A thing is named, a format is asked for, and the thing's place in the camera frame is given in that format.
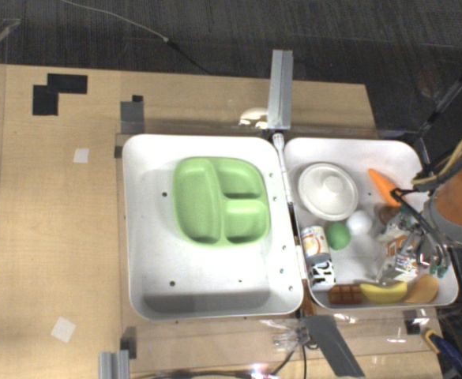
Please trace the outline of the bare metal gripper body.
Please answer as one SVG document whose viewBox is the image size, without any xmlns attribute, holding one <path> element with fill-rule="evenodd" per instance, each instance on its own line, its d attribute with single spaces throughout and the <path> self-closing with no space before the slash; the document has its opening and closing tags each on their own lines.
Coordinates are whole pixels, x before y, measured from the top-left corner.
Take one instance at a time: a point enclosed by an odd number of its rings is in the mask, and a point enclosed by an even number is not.
<svg viewBox="0 0 462 379">
<path fill-rule="evenodd" d="M 417 268 L 425 235 L 410 216 L 398 213 L 386 224 L 386 266 Z"/>
</svg>

